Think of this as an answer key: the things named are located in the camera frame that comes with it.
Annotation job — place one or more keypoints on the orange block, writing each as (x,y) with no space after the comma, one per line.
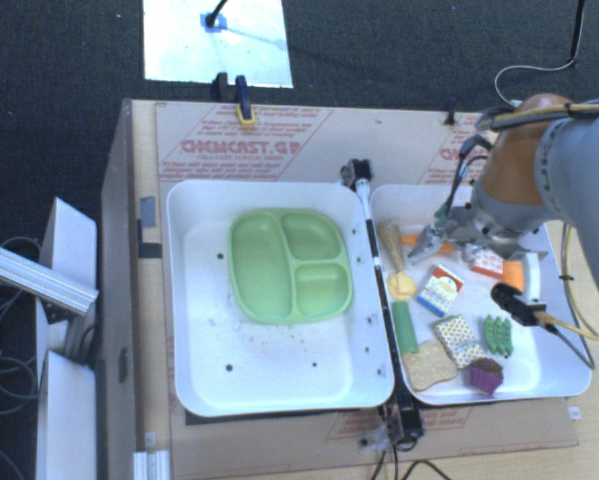
(513,275)

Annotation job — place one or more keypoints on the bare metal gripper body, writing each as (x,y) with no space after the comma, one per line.
(479,230)

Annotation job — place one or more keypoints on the green divided plate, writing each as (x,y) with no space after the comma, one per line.
(264,268)

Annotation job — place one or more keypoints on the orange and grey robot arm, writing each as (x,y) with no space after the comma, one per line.
(524,168)

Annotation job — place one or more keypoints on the green pea pod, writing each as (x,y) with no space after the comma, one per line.
(497,335)

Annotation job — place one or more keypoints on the white plastic tray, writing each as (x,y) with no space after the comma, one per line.
(279,363)
(544,363)

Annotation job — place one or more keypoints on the white blue red carton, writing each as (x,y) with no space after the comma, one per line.
(439,290)

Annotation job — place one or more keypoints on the orange and white packet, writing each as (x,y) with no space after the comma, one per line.
(488,264)

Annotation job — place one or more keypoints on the brown cardboard board red print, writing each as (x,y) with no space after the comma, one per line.
(289,140)

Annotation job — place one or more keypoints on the tan bread slice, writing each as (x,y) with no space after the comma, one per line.
(429,368)

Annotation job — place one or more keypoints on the beige ice cream cone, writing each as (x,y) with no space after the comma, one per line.
(392,245)

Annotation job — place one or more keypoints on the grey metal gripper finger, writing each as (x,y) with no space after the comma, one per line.
(433,232)
(421,250)

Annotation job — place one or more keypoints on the yellow patterned white carton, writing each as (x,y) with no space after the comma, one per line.
(459,340)

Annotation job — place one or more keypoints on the thin black and white rod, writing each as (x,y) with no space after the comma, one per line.
(376,263)

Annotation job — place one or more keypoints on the green toy cucumber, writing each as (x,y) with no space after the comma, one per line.
(406,328)

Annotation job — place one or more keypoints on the purple cupcake brown top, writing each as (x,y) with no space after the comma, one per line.
(485,377)

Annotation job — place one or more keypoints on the orange carrot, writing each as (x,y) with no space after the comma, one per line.
(409,240)

